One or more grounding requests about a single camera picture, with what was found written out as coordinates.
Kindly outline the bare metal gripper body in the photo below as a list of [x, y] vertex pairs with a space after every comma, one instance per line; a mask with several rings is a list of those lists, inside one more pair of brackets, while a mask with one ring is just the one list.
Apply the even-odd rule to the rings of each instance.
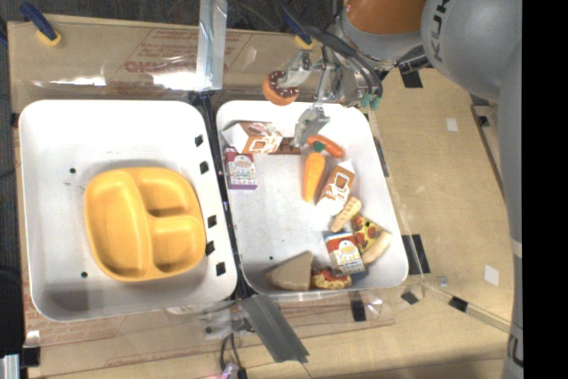
[[341, 57], [325, 51], [316, 64], [319, 82], [314, 105], [340, 104], [344, 107], [378, 107], [383, 98], [379, 74], [359, 55]]

